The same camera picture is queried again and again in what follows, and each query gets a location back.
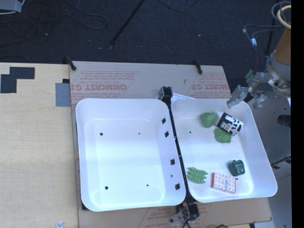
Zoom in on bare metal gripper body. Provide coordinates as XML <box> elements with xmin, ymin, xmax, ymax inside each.
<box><xmin>246</xmin><ymin>64</ymin><xmax>292</xmax><ymax>102</ymax></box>

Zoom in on black and white cow carton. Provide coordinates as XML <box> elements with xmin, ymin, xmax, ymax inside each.
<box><xmin>216</xmin><ymin>112</ymin><xmax>245</xmax><ymax>136</ymax></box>

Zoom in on green lettuce leaf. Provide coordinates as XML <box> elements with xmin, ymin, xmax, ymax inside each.
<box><xmin>199</xmin><ymin>112</ymin><xmax>219</xmax><ymax>129</ymax></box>
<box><xmin>213</xmin><ymin>127</ymin><xmax>232</xmax><ymax>144</ymax></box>

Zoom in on white paper sheet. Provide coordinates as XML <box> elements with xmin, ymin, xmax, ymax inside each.
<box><xmin>171</xmin><ymin>92</ymin><xmax>198</xmax><ymax>102</ymax></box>

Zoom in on white plastic tray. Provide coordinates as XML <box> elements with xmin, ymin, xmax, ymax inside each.
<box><xmin>171</xmin><ymin>98</ymin><xmax>278</xmax><ymax>203</ymax></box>
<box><xmin>75</xmin><ymin>97</ymin><xmax>187</xmax><ymax>212</ymax></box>

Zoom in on green bell pepper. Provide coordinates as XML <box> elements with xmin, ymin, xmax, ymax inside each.
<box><xmin>228</xmin><ymin>159</ymin><xmax>246</xmax><ymax>177</ymax></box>

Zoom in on orange and white box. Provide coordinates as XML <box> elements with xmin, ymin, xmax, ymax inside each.
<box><xmin>210</xmin><ymin>171</ymin><xmax>238</xmax><ymax>195</ymax></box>

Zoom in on green pea pods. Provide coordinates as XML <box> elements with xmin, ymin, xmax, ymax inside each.
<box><xmin>186</xmin><ymin>167</ymin><xmax>209</xmax><ymax>184</ymax></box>

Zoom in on brown cardboard board red print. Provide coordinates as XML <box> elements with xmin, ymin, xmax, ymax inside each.
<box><xmin>68</xmin><ymin>60</ymin><xmax>273</xmax><ymax>228</ymax></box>

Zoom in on black cylinder on white bracket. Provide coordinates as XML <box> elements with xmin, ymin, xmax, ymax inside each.
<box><xmin>276</xmin><ymin>96</ymin><xmax>292</xmax><ymax>130</ymax></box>

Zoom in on black block with wires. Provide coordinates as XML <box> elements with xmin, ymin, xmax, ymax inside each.
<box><xmin>184</xmin><ymin>201</ymin><xmax>200</xmax><ymax>221</ymax></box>
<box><xmin>157</xmin><ymin>86</ymin><xmax>173</xmax><ymax>102</ymax></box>

